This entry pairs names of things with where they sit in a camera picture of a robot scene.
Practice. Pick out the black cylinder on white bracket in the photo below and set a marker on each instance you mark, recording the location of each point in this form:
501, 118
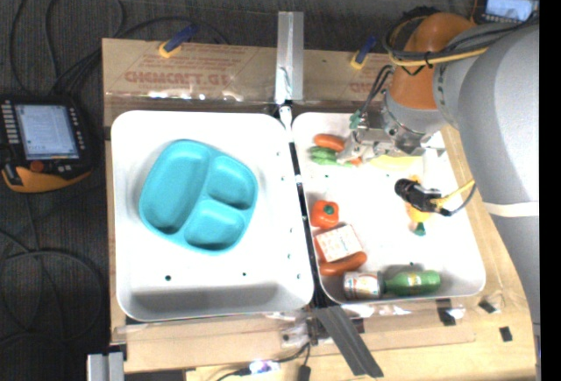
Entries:
415, 193

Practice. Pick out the green toy vegetable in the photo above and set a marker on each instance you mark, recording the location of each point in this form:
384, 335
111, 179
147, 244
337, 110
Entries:
323, 155

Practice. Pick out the brown cardboard board, red print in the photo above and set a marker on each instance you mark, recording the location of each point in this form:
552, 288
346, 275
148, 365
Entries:
197, 72

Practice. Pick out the white and orange carton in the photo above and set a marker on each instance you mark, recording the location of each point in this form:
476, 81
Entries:
338, 243

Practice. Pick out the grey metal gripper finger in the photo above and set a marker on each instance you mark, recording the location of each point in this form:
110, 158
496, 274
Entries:
366, 154
346, 153

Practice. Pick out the orange sausage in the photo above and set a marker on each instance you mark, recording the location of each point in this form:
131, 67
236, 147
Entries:
346, 264
328, 142

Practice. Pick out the white and red can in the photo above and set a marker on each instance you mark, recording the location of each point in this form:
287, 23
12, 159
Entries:
361, 285

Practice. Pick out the yellow banana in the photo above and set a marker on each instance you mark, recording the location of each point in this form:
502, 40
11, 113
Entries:
394, 162

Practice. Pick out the yellow toy with green tip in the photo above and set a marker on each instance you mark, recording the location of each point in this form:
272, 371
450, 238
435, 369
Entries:
417, 219

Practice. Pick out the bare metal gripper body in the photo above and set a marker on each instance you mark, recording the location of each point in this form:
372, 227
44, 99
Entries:
383, 142

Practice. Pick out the blue divided plate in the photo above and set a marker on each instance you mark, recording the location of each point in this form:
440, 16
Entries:
175, 191

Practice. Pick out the orange bell pepper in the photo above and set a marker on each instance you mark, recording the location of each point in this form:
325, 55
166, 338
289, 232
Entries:
324, 215

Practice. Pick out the green bottle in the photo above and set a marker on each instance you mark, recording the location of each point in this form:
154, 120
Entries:
412, 283

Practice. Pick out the white plastic tray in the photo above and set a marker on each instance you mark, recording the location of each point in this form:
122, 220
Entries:
385, 230
131, 239

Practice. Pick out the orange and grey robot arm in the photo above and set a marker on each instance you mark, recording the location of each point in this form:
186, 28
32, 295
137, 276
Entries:
499, 107

